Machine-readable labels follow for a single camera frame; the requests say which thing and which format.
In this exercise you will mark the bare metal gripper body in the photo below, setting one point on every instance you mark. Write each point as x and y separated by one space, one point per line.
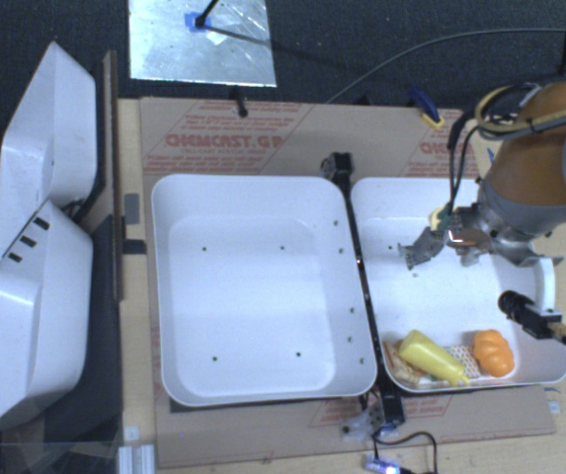
467 237

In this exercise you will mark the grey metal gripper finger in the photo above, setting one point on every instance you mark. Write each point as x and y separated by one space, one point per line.
432 242
412 255

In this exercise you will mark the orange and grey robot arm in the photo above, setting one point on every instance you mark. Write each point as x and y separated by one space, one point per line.
534 166

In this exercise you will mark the white plastic tray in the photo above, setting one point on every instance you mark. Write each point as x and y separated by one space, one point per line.
263 289
435 289

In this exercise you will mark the thin black rod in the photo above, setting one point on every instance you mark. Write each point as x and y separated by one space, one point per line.
363 274

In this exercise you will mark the yellow mustard bottle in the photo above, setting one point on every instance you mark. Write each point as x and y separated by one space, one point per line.
430 356

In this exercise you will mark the orange patterned white packet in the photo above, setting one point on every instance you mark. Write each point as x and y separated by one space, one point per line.
462 356

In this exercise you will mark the orange toy bread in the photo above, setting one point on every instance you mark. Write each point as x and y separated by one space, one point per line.
494 353

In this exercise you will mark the brown cardboard board red print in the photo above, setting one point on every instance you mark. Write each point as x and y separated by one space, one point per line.
282 131

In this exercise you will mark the black cylinder on white bracket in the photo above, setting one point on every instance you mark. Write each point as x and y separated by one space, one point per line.
527 314

